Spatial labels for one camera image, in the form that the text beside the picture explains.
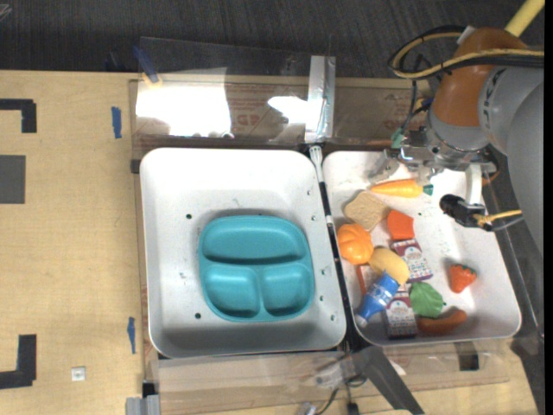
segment yellow pole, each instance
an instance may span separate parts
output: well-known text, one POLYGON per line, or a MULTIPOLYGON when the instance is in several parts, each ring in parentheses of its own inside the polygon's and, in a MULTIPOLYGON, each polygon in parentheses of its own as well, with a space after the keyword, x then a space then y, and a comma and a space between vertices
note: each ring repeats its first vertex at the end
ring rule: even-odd
POLYGON ((520 37, 544 6, 545 0, 526 0, 507 24, 505 31, 510 32, 516 37, 520 37))

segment light wood surface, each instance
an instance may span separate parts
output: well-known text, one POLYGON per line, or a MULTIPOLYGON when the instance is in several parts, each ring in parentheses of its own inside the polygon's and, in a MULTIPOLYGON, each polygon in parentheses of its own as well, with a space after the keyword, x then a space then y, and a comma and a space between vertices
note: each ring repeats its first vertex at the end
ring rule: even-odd
MULTIPOLYGON (((26 202, 0 205, 0 371, 15 368, 17 336, 36 334, 37 379, 0 390, 0 413, 124 413, 143 378, 137 217, 130 173, 134 74, 0 71, 0 98, 33 99, 38 133, 0 111, 0 154, 27 156, 26 202), (116 139, 111 107, 123 116, 116 139), (135 318, 137 352, 127 335, 135 318), (72 367, 86 380, 71 381, 72 367)), ((428 414, 537 413, 519 358, 507 382, 415 392, 428 414)), ((361 413, 394 412, 380 396, 361 413)), ((296 413, 296 406, 235 415, 296 413)), ((345 414, 343 399, 327 412, 345 414)))

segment gray square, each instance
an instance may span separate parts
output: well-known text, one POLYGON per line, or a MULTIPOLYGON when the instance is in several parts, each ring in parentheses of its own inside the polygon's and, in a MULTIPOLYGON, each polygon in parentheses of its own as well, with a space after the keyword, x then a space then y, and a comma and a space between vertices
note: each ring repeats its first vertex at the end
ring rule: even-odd
POLYGON ((25 203, 25 156, 0 156, 0 204, 25 203))

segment blue bottle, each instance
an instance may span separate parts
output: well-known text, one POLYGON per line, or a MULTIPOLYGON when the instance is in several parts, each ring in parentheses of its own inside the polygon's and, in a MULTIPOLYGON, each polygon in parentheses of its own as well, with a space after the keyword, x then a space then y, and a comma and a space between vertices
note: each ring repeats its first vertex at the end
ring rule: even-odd
POLYGON ((358 326, 364 328, 371 316, 384 310, 390 300, 396 295, 398 288, 399 283, 384 272, 365 294, 363 306, 355 315, 355 322, 358 326))

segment teal tray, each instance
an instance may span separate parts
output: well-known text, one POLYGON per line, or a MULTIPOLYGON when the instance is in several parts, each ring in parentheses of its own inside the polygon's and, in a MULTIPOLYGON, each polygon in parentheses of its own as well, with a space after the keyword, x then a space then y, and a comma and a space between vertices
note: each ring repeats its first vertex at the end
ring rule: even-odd
POLYGON ((294 318, 313 300, 311 252, 291 221, 265 215, 218 218, 201 233, 198 256, 204 298, 226 320, 294 318))

